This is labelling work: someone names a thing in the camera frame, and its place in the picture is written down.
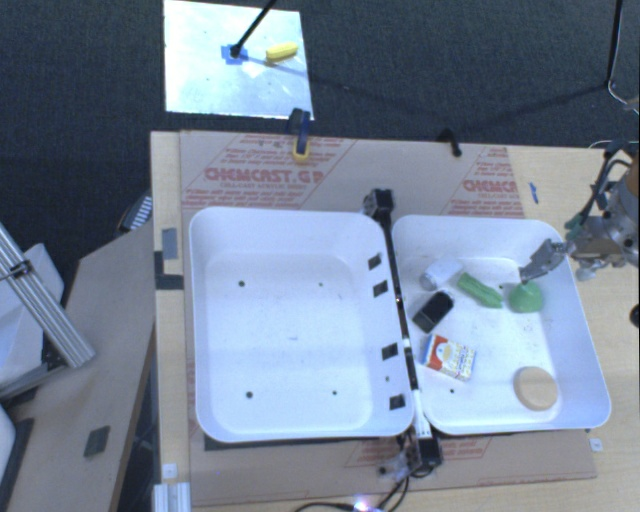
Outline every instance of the black metal bar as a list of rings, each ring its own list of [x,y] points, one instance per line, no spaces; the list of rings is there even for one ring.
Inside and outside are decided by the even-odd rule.
[[[258,27],[258,25],[260,25],[262,18],[264,18],[267,15],[267,13],[271,10],[271,8],[275,5],[276,2],[277,0],[269,0],[269,3],[265,6],[264,9],[262,9],[262,12],[258,14],[258,17],[253,21],[251,26],[240,38],[240,41],[234,44],[229,50],[229,54],[231,55],[231,57],[233,57],[234,59],[238,58],[238,55],[240,55],[240,50],[242,50],[242,46],[244,45],[244,43],[247,42],[247,39],[249,39],[251,34],[253,34],[253,31]]]
[[[616,62],[618,53],[618,34],[620,32],[620,21],[622,19],[622,0],[616,0],[616,11],[613,17],[613,30],[611,31],[611,45],[609,46],[609,66],[607,67],[607,81],[605,85],[613,78],[613,66]]]

